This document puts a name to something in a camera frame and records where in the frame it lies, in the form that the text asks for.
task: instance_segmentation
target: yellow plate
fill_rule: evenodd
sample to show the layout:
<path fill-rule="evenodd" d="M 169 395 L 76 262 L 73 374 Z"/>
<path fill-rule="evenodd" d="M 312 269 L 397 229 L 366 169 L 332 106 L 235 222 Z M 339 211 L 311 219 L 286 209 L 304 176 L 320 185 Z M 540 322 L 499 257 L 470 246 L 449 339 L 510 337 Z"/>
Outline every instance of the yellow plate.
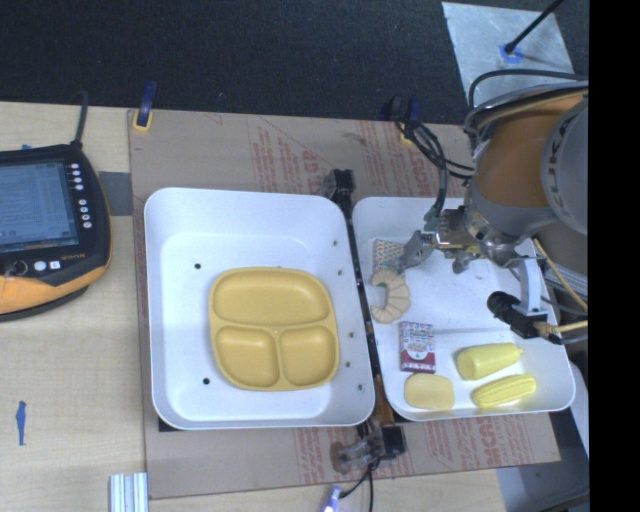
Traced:
<path fill-rule="evenodd" d="M 308 389 L 338 369 L 333 303 L 308 272 L 250 267 L 222 273 L 209 292 L 209 326 L 218 368 L 238 387 Z"/>

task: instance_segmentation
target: wooden table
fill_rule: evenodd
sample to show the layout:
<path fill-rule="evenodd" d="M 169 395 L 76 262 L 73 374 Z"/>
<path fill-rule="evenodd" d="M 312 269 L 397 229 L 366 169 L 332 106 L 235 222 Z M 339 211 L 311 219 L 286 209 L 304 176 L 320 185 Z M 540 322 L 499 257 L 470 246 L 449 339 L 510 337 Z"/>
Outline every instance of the wooden table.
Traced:
<path fill-rule="evenodd" d="M 0 150 L 69 142 L 79 108 L 0 103 Z M 96 171 L 129 173 L 127 109 L 91 107 L 84 151 Z M 145 471 L 133 226 L 114 216 L 108 273 L 79 299 L 0 323 L 0 510 L 108 510 L 115 473 Z M 16 424 L 26 403 L 24 445 Z M 153 500 L 151 511 L 320 509 L 328 487 Z M 494 470 L 379 480 L 375 510 L 502 511 Z M 368 509 L 364 484 L 340 510 Z"/>

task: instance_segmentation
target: display screen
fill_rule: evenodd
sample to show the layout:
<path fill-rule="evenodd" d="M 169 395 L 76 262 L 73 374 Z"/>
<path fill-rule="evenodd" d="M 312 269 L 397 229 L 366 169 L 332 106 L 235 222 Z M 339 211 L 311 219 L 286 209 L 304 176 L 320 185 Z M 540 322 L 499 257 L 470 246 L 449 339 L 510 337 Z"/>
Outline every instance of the display screen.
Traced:
<path fill-rule="evenodd" d="M 79 242 L 62 161 L 0 165 L 0 253 Z"/>

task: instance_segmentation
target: black fabric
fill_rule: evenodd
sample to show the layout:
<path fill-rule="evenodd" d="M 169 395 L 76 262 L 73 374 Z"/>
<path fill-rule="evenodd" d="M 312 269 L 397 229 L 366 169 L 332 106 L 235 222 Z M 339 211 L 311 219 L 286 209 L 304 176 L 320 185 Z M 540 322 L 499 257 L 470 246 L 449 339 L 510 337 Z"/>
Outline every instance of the black fabric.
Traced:
<path fill-rule="evenodd" d="M 551 0 L 458 3 L 541 12 Z M 589 2 L 554 14 L 588 74 Z M 156 80 L 158 108 L 376 119 L 400 95 L 427 122 L 467 112 L 434 0 L 3 2 L 0 71 L 0 101 L 73 103 L 85 89 L 91 105 L 135 107 Z"/>

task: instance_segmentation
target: cardboard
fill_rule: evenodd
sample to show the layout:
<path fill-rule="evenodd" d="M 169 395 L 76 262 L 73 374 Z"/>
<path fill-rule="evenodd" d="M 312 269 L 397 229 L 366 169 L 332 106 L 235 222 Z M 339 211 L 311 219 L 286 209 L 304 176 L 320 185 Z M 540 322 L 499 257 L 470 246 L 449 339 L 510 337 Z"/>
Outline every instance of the cardboard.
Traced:
<path fill-rule="evenodd" d="M 129 113 L 131 126 L 133 112 Z M 432 125 L 447 158 L 470 165 L 459 127 Z M 331 464 L 353 427 L 176 431 L 151 401 L 143 208 L 154 191 L 205 187 L 314 194 L 332 169 L 351 169 L 354 203 L 367 196 L 433 197 L 435 167 L 400 141 L 392 123 L 156 111 L 148 132 L 129 130 L 135 257 L 151 499 L 354 481 Z M 462 197 L 459 180 L 449 196 Z M 309 226 L 321 229 L 322 226 Z M 549 415 L 403 423 L 408 450 L 375 478 L 470 471 L 559 460 Z"/>

